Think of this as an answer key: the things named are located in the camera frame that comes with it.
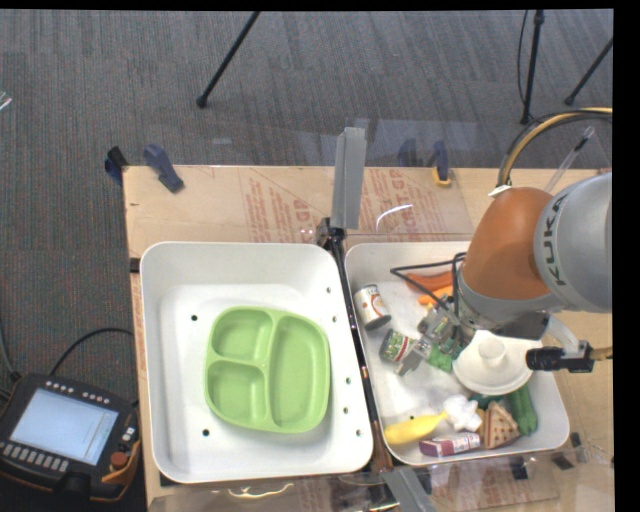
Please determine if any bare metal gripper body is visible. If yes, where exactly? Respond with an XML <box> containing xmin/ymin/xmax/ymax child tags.
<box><xmin>428</xmin><ymin>300</ymin><xmax>474</xmax><ymax>360</ymax></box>

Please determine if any green and red can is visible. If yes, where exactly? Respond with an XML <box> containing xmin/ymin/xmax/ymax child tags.
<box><xmin>378</xmin><ymin>328</ymin><xmax>419</xmax><ymax>364</ymax></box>

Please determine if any small orange piece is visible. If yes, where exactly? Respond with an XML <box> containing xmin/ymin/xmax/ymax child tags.
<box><xmin>417</xmin><ymin>285</ymin><xmax>455</xmax><ymax>307</ymax></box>

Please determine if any white plastic tray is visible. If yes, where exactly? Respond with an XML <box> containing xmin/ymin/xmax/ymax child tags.
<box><xmin>138</xmin><ymin>241</ymin><xmax>375</xmax><ymax>485</ymax></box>
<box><xmin>343</xmin><ymin>241</ymin><xmax>571</xmax><ymax>467</ymax></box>

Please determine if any white and orange can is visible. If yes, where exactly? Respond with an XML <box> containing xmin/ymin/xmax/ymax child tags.
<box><xmin>352</xmin><ymin>283</ymin><xmax>393</xmax><ymax>331</ymax></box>

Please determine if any yellow banana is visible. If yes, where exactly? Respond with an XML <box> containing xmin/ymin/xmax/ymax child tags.
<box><xmin>383</xmin><ymin>410</ymin><xmax>450</xmax><ymax>446</ymax></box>

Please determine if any white crumpled lump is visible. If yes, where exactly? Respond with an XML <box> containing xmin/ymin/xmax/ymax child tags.
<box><xmin>442</xmin><ymin>394</ymin><xmax>483</xmax><ymax>433</ymax></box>

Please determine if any pink and white carton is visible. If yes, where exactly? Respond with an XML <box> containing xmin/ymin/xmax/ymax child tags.
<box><xmin>418</xmin><ymin>431</ymin><xmax>482</xmax><ymax>458</ymax></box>

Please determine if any pizza slice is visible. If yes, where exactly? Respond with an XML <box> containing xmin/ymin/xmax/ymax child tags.
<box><xmin>480</xmin><ymin>399</ymin><xmax>522</xmax><ymax>450</ymax></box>

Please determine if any green cucumber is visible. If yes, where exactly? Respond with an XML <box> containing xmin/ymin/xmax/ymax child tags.
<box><xmin>506</xmin><ymin>384</ymin><xmax>539</xmax><ymax>436</ymax></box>

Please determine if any green divided plate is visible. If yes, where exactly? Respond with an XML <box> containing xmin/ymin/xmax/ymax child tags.
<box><xmin>203</xmin><ymin>305</ymin><xmax>332</xmax><ymax>435</ymax></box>

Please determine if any brown cardboard board red print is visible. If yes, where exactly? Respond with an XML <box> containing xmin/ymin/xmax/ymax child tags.
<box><xmin>122</xmin><ymin>164</ymin><xmax>614</xmax><ymax>512</ymax></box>

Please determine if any black cylinder on white bracket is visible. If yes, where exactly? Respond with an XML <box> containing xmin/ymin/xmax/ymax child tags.
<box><xmin>524</xmin><ymin>313</ymin><xmax>596</xmax><ymax>374</ymax></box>

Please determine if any black block with thin wires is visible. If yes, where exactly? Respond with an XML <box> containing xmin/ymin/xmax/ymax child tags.
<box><xmin>315</xmin><ymin>217</ymin><xmax>347</xmax><ymax>251</ymax></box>

